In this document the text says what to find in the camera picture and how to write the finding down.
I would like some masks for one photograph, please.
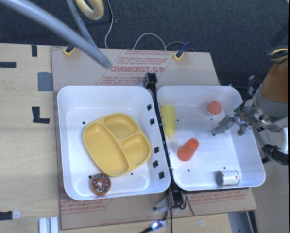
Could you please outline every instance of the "metal can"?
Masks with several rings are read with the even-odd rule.
[[[218,171],[215,178],[218,186],[237,185],[240,182],[240,175],[236,170]]]

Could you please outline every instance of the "gray tube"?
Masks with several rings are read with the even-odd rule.
[[[84,22],[82,21],[76,6],[73,3],[73,0],[66,0],[66,3],[69,7],[69,10],[82,34],[82,36],[87,39],[92,45],[96,46],[95,42],[93,41],[90,33],[88,32]]]
[[[97,47],[87,42],[65,23],[32,2],[28,0],[0,0],[0,3],[50,29],[70,44],[80,48],[103,67],[111,67],[110,61],[100,52]]]

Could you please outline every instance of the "donut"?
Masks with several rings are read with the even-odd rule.
[[[110,187],[111,181],[106,174],[98,173],[90,179],[90,188],[96,195],[101,196],[106,194]]]

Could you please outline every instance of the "white container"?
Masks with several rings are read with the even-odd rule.
[[[59,91],[57,105],[64,188],[71,198],[95,200],[144,195],[164,192],[169,187],[171,177],[148,90],[138,86],[67,86]],[[110,177],[111,189],[98,196],[90,190],[89,176],[101,171],[90,158],[82,135],[90,122],[113,113],[125,113],[134,119],[146,134],[152,154],[130,173]]]
[[[239,136],[238,125],[212,136],[212,129],[242,103],[237,90],[229,86],[164,86],[158,90],[160,108],[175,107],[176,128],[166,143],[175,183],[186,191],[247,188],[263,184],[265,171],[252,130]],[[212,101],[220,102],[222,112],[210,116],[206,110]],[[199,141],[193,157],[178,159],[178,149],[190,138]],[[237,170],[240,182],[233,186],[217,186],[217,171]]]

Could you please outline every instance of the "cardboard sheet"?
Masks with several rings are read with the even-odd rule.
[[[66,57],[63,47],[53,48],[52,73],[56,125],[56,144],[60,177],[61,228],[73,229],[127,222],[162,219],[151,204],[163,199],[164,193],[126,198],[75,201],[64,191],[61,163],[57,93],[69,85],[141,85],[147,72],[158,77],[157,89],[166,85],[219,85],[209,53],[185,52],[181,60],[171,51],[101,49],[112,62],[105,69],[76,49]],[[185,210],[174,217],[200,216],[256,209],[251,189],[187,194]]]

